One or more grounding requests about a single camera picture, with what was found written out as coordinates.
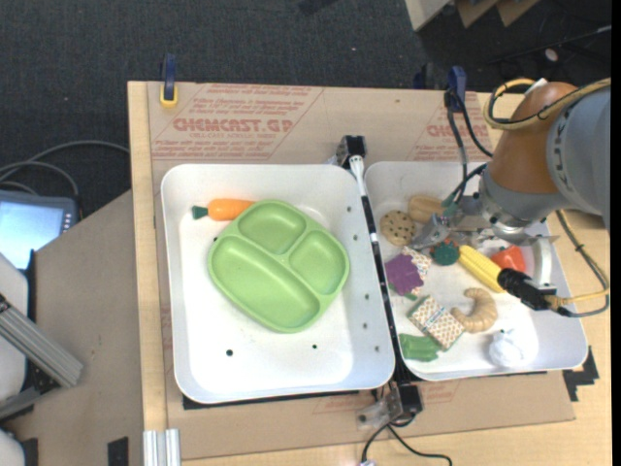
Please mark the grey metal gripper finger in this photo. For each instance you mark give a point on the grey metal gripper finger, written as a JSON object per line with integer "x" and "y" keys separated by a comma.
{"x": 433, "y": 232}
{"x": 469, "y": 237}

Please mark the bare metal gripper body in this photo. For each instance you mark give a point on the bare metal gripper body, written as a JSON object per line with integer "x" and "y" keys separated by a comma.
{"x": 509, "y": 228}

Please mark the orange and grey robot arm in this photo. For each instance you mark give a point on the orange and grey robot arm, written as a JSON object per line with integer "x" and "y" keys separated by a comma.
{"x": 572, "y": 148}

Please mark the dark green and orange vegetable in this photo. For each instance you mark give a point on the dark green and orange vegetable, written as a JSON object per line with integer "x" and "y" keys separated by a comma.
{"x": 445, "y": 254}

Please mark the tan bread roll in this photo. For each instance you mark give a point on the tan bread roll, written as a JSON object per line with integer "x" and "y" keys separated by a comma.
{"x": 423, "y": 208}

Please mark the small patterned packet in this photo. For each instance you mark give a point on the small patterned packet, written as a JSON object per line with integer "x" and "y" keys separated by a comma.
{"x": 420, "y": 260}

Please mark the orange bell pepper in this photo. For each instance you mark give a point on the orange bell pepper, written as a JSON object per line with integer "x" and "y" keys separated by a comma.
{"x": 509, "y": 259}

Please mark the yellow corn cob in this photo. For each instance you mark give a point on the yellow corn cob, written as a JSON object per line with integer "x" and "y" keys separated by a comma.
{"x": 480, "y": 267}

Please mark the tan chocolate chip biscuit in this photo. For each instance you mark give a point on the tan chocolate chip biscuit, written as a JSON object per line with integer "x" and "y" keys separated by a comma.
{"x": 397, "y": 227}

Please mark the purple grapes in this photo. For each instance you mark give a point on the purple grapes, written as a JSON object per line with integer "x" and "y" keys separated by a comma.
{"x": 402, "y": 274}

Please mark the thin black and white rod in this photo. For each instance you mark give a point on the thin black and white rod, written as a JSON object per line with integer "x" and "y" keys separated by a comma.
{"x": 368, "y": 211}

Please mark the tan croissant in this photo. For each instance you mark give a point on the tan croissant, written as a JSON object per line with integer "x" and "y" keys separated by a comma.
{"x": 482, "y": 311}

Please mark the patterned carton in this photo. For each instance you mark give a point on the patterned carton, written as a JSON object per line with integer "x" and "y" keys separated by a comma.
{"x": 436, "y": 321}

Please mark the white plastic tray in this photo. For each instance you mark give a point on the white plastic tray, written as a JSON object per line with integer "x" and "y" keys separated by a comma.
{"x": 271, "y": 362}
{"x": 548, "y": 338}

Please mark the green bell pepper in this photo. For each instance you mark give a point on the green bell pepper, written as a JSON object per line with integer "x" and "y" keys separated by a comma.
{"x": 418, "y": 347}

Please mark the white crumpled lump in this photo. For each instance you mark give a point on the white crumpled lump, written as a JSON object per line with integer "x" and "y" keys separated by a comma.
{"x": 504, "y": 350}

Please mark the green divided plate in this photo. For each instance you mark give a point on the green divided plate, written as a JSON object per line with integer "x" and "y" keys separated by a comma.
{"x": 271, "y": 279}

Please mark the brown cardboard board red print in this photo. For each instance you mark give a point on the brown cardboard board red print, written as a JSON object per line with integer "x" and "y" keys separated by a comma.
{"x": 301, "y": 124}

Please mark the orange carrot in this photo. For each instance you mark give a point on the orange carrot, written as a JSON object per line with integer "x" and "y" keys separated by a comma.
{"x": 228, "y": 209}

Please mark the black cylinder on white bracket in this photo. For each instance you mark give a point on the black cylinder on white bracket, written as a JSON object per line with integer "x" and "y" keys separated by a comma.
{"x": 526, "y": 287}

